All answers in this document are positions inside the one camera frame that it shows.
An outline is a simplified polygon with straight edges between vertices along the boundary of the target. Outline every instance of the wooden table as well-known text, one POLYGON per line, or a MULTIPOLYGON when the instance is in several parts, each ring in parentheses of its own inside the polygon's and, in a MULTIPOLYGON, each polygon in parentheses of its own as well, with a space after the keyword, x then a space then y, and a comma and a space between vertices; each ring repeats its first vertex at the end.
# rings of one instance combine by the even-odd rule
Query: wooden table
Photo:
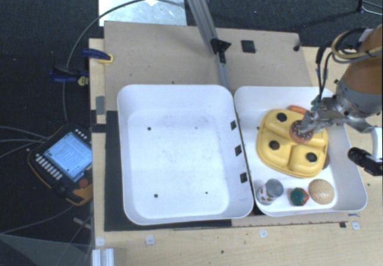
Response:
MULTIPOLYGON (((90 47, 104 49, 104 40, 90 40, 90 47)), ((305 65, 313 86, 316 48, 302 48, 305 65)), ((105 65, 90 60, 91 109, 96 98, 105 96, 105 65)), ((345 67, 331 63, 327 88, 335 91, 336 78, 345 67)), ((98 124, 105 123, 99 111, 98 124)), ((381 117, 369 120, 382 125, 381 117)), ((347 127, 352 146, 371 150, 370 137, 347 127)), ((367 190, 364 210, 351 216, 341 213, 339 220, 313 215, 317 224, 299 224, 295 216, 286 222, 214 229, 156 229, 149 231, 104 231, 105 133, 93 133, 94 238, 96 249, 114 248, 115 265, 380 265, 383 245, 382 178, 372 177, 360 169, 367 190), (155 243, 148 245, 147 236, 155 243)))

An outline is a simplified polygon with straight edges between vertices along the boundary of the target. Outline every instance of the black bracket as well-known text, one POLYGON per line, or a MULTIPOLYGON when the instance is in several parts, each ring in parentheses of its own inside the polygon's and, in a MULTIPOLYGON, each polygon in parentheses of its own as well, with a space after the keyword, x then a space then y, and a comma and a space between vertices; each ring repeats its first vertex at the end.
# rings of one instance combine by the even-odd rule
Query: black bracket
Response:
POLYGON ((210 41, 211 48, 213 49, 214 54, 219 54, 220 62, 226 64, 225 51, 232 45, 226 41, 213 38, 210 41))

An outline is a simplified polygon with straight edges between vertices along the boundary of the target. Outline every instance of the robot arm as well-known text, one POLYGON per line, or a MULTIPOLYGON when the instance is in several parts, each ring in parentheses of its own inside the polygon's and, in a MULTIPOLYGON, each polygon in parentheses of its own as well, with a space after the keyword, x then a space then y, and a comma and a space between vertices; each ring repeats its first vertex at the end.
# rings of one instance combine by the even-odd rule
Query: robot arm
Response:
MULTIPOLYGON (((337 82, 336 93, 331 98, 321 98, 320 93, 312 112, 306 112, 300 131, 318 132, 333 124, 347 123, 361 133, 370 133, 373 155, 366 153, 366 156, 380 161, 382 175, 382 129, 366 122, 367 117, 379 114, 382 110, 382 25, 369 31, 356 53, 348 53, 341 48, 341 42, 349 34, 343 33, 332 42, 333 59, 348 64, 345 74, 337 82)), ((352 155, 349 157, 361 158, 355 156, 355 152, 352 155)))

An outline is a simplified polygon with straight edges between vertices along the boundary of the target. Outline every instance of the yellow divided tray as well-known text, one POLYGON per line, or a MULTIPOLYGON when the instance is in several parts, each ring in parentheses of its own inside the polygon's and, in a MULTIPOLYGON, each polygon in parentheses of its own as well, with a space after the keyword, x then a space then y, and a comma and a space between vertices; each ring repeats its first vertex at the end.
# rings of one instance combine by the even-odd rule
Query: yellow divided tray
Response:
POLYGON ((290 138, 291 124, 303 115, 275 109, 264 116, 257 137, 257 153, 267 166, 295 177, 315 177, 323 169, 329 136, 325 129, 314 134, 306 144, 290 138))

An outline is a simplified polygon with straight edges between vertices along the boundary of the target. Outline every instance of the white tray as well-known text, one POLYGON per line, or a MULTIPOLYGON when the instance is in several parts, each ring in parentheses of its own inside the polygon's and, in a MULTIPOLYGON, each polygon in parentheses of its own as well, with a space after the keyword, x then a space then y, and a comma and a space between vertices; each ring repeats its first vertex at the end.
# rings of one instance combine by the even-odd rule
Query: white tray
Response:
MULTIPOLYGON (((367 204, 367 193, 357 166, 352 163, 347 152, 350 143, 344 126, 327 128, 329 134, 330 165, 319 175, 310 179, 292 177, 266 166, 256 152, 257 127, 263 116, 274 108, 287 108, 299 105, 310 109, 310 102, 317 96, 317 87, 241 87, 234 96, 235 107, 241 126, 242 138, 256 191, 269 179, 278 179, 284 186, 284 193, 271 205, 256 201, 258 208, 269 216, 286 216, 295 214, 322 213, 328 211, 357 211, 367 204), (334 200, 327 205, 320 205, 311 198, 304 206, 296 207, 289 201, 288 195, 295 187, 304 188, 314 179, 324 179, 332 184, 335 190, 334 200)), ((331 96, 325 90, 323 96, 331 96)))
POLYGON ((254 198, 227 89, 129 85, 119 92, 117 104, 123 204, 132 222, 249 214, 254 198))

